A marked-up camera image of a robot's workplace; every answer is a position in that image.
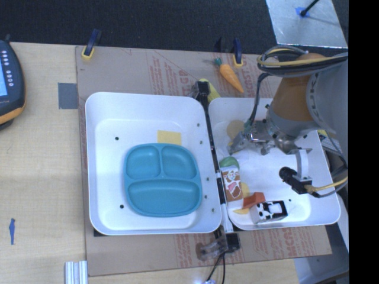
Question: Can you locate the yellow banana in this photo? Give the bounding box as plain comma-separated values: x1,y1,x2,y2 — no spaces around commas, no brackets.
198,78,221,102

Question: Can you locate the white plastic tray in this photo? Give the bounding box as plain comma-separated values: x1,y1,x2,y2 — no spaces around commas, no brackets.
208,96,342,231
85,91,223,236

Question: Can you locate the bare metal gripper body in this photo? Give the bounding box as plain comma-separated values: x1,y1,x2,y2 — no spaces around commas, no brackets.
247,120,299,156

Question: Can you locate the white and yellow packet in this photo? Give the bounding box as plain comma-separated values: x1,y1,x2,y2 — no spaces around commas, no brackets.
317,128,342,154

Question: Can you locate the black block with thin wires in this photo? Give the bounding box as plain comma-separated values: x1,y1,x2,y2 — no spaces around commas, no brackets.
194,80,211,99
226,232,241,253

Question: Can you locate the green rounded toy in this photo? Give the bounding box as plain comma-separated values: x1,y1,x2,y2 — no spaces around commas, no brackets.
219,156,240,169

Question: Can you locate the pale yellow round biscuit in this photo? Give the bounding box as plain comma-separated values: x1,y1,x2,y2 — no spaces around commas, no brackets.
226,119,246,138

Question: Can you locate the blue divided plate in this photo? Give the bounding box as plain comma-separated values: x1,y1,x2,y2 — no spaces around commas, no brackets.
123,143,204,218

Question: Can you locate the black cylinder on white bracket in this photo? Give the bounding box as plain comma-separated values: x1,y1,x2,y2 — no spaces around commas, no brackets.
278,147,313,195

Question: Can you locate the brown cardboard board red print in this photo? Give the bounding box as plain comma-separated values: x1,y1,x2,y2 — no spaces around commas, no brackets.
75,45,333,277

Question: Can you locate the brown and white carton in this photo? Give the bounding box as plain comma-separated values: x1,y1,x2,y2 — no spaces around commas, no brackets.
220,165,245,204

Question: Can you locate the yellow flat square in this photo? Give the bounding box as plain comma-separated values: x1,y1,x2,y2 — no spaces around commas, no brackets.
156,130,182,146

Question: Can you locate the orange-red wedge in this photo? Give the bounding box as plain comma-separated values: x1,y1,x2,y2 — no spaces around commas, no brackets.
242,191,266,209

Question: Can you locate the black and white cow carton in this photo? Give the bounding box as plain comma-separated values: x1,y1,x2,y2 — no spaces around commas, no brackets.
249,200,289,225

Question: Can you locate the orange carrot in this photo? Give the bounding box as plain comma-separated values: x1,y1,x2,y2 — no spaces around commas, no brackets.
214,58,245,94

